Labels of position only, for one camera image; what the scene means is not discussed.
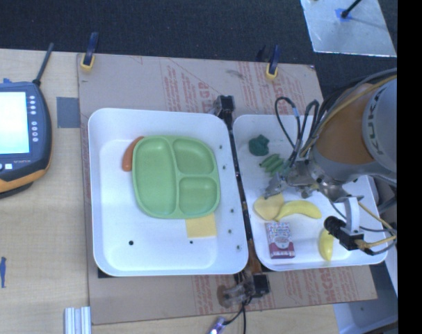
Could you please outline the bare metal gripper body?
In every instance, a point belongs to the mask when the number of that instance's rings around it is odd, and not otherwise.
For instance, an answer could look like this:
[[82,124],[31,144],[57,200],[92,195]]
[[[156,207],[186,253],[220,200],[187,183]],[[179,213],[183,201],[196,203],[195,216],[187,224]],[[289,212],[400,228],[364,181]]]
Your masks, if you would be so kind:
[[301,196],[301,188],[311,189],[324,195],[329,201],[339,201],[344,198],[343,184],[333,179],[315,162],[310,160],[297,161],[286,176],[286,183]]

